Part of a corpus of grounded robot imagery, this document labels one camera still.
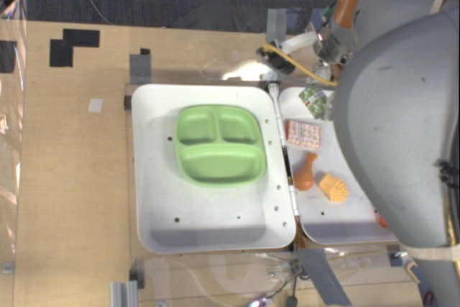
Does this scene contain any orange toy chicken drumstick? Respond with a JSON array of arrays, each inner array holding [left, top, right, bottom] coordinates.
[[293, 152, 319, 192]]

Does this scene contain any green divided plate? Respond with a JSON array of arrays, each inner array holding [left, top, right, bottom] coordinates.
[[174, 104, 267, 188]]

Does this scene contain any orange and white carton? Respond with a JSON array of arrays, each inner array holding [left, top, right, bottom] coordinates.
[[285, 119, 321, 150]]

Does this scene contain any green apple print can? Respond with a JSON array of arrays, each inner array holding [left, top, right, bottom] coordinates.
[[298, 86, 329, 120]]

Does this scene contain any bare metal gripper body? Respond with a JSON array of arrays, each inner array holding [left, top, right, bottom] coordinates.
[[311, 24, 352, 83]]

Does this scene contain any yellow toy corn cob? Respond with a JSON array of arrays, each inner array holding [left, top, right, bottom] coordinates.
[[318, 173, 349, 203]]

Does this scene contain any white plastic tray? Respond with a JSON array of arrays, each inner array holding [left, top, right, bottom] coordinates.
[[131, 83, 298, 255], [278, 86, 400, 247]]

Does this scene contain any thin black and white rod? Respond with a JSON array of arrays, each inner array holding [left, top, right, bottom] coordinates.
[[268, 82, 300, 219]]

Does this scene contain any black cylinder on white bracket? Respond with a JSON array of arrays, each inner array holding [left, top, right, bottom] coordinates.
[[256, 31, 319, 75]]

